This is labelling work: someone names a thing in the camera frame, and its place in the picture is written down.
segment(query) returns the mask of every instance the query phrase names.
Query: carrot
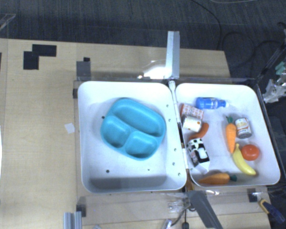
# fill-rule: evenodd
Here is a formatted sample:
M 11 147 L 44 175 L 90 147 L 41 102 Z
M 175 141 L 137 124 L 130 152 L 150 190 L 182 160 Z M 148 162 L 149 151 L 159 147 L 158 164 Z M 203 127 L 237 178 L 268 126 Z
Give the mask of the carrot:
M 225 134 L 227 137 L 229 151 L 232 154 L 235 149 L 235 139 L 236 139 L 236 125 L 233 124 L 233 118 L 227 117 L 228 125 L 225 128 Z
M 230 176 L 227 173 L 216 173 L 214 175 L 207 176 L 198 180 L 199 183 L 205 183 L 210 185 L 224 185 L 230 180 Z
M 204 122 L 204 123 L 202 124 L 201 129 L 200 129 L 200 132 L 197 132 L 197 133 L 191 135 L 190 138 L 189 138 L 189 140 L 204 137 L 204 135 L 206 134 L 206 132 L 208 131 L 208 129 L 209 129 L 209 124 L 206 123 L 206 122 Z

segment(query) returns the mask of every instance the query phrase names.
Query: blue bottle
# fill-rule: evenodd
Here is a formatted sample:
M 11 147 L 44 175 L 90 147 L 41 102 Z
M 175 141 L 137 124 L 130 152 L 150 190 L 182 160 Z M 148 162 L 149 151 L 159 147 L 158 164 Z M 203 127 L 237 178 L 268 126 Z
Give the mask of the blue bottle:
M 196 108 L 198 109 L 217 109 L 219 107 L 228 107 L 228 103 L 213 97 L 198 97 L 196 99 Z

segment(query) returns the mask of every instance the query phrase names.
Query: blue plate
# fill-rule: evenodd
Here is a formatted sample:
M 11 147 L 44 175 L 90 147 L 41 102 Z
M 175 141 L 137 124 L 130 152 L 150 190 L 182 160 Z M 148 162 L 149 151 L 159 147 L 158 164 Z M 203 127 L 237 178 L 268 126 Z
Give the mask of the blue plate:
M 165 131 L 161 115 L 128 98 L 112 105 L 101 126 L 101 136 L 107 146 L 136 160 L 151 157 Z

